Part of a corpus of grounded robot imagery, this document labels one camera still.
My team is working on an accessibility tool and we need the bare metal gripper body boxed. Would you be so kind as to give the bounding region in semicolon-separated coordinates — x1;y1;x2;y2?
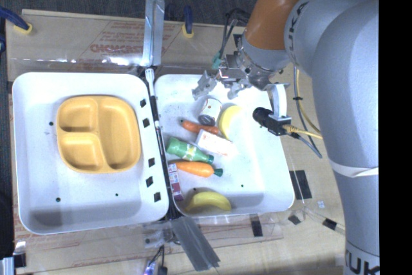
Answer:
216;52;277;91

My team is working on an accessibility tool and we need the small orange carrot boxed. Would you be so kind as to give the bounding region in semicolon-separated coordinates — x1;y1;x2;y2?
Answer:
180;119;220;135

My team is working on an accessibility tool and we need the white and orange carton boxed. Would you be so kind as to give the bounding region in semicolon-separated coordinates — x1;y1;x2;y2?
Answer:
195;129;238;158

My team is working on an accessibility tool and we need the green bottle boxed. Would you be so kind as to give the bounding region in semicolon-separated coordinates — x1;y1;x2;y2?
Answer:
165;137;215;165

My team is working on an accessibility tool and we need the large orange carrot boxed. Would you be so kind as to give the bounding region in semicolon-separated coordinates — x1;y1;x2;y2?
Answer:
170;160;224;178

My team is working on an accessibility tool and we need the white plastic tray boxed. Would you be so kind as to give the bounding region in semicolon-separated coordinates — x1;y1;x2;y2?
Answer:
153;73;295;218
12;71;171;236

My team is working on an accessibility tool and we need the red and white packet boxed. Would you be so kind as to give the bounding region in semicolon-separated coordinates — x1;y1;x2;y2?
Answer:
167;163;184;202

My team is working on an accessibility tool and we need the yellow divided plate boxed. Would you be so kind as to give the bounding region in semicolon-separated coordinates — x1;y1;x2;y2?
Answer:
55;95;142;175

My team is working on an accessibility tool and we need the brown cardboard board red print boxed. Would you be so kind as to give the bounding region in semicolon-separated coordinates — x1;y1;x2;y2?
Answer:
5;8;285;275

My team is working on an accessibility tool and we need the black cylinder on white bracket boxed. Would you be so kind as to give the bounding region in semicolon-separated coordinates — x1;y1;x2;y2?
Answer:
252;82;292;137

